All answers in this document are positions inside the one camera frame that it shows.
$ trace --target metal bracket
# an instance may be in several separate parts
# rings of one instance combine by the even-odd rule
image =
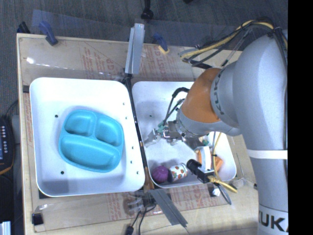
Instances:
[[[129,38],[125,73],[139,74],[141,52],[145,35],[144,24],[135,23]]]

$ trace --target black device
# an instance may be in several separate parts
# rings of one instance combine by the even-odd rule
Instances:
[[[13,166],[14,138],[8,122],[0,118],[0,175]]]

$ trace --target white stripe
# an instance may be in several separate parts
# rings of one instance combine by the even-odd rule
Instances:
[[[256,159],[288,159],[288,150],[257,151],[247,149],[248,155]]]

